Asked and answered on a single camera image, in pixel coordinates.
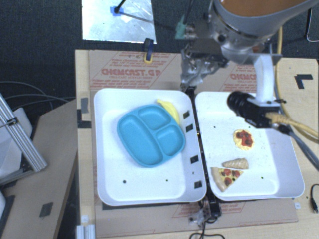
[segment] cardboard sheet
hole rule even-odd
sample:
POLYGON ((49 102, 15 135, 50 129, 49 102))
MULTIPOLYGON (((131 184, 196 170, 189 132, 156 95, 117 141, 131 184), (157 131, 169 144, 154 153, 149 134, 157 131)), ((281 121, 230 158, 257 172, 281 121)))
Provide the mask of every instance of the cardboard sheet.
MULTIPOLYGON (((91 100, 101 88, 178 90, 181 55, 156 53, 153 63, 143 62, 141 52, 90 51, 89 74, 91 100)), ((253 66, 230 63, 199 85, 201 91, 254 92, 253 66)), ((147 207, 110 208, 102 204, 96 192, 96 147, 94 107, 91 102, 92 142, 97 238, 196 230, 188 217, 199 210, 197 203, 147 207)), ((292 199, 271 199, 221 204, 222 216, 207 228, 242 227, 298 221, 292 199)))

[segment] pizza slice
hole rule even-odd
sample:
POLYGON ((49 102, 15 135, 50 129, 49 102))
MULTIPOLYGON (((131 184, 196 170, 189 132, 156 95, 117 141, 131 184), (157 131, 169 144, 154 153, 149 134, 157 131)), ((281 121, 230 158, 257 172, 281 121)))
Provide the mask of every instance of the pizza slice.
POLYGON ((222 163, 223 167, 236 168, 236 169, 248 169, 249 164, 246 158, 236 158, 233 160, 222 163))
POLYGON ((242 175, 243 171, 228 168, 212 167, 211 173, 213 175, 217 187, 222 192, 224 192, 228 187, 234 184, 235 181, 237 181, 237 179, 242 175))

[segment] white bracket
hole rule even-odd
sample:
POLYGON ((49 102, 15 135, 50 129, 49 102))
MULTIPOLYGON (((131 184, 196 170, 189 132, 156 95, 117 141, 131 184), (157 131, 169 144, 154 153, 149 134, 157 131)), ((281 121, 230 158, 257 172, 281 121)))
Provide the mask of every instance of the white bracket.
POLYGON ((274 100, 274 65, 270 54, 260 54, 254 61, 256 70, 256 97, 249 99, 250 102, 258 106, 279 106, 274 100))
POLYGON ((96 239, 95 238, 95 225, 78 225, 76 226, 76 239, 96 239))

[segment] toy pizza slice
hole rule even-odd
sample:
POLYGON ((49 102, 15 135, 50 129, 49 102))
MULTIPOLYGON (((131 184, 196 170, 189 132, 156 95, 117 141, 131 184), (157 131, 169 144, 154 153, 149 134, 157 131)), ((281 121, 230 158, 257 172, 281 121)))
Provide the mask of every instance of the toy pizza slice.
POLYGON ((224 192, 228 187, 237 181, 237 179, 242 175, 243 171, 212 167, 211 173, 217 187, 220 189, 220 191, 224 192))

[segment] blue tape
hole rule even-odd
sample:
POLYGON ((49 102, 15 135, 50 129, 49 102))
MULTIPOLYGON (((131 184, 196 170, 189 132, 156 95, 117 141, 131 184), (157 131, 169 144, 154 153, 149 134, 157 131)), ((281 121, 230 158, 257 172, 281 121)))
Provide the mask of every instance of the blue tape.
POLYGON ((119 17, 119 16, 121 16, 121 13, 124 13, 124 10, 123 10, 122 7, 120 8, 119 13, 115 13, 115 12, 114 12, 114 9, 115 9, 115 8, 116 8, 116 6, 110 7, 111 14, 112 14, 114 17, 119 17))

